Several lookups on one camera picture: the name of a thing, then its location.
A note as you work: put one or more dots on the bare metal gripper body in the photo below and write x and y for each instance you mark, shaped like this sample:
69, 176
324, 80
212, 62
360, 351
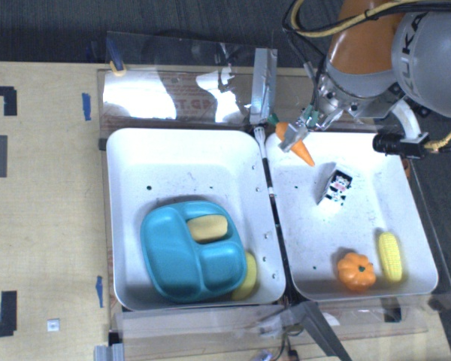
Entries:
334, 98

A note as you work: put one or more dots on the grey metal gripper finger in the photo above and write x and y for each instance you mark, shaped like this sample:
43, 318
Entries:
292, 137
331, 120

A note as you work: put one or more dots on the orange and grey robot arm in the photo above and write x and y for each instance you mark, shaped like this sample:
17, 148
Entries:
364, 43

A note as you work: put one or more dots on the orange carrot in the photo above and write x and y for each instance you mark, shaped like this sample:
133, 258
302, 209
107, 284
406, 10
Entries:
304, 153

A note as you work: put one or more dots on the thin black and white rod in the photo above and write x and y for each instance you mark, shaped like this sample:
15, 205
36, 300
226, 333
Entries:
267, 171

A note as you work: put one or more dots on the cow print milk carton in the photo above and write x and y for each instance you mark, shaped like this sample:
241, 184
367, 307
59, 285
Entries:
336, 190

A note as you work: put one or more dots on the white plastic tray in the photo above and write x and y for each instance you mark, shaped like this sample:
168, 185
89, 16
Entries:
364, 231
195, 171

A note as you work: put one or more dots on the yellow bread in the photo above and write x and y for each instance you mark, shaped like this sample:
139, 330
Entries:
207, 228

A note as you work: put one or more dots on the yellow corn cob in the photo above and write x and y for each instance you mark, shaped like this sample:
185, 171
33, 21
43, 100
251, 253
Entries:
391, 256

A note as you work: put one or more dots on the orange pumpkin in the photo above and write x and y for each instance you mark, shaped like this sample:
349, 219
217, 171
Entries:
355, 273

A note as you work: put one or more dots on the blue divided plate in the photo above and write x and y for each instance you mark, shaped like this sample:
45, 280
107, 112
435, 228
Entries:
173, 254

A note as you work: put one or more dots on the black cylinder on white bracket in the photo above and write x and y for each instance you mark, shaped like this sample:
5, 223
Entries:
396, 144

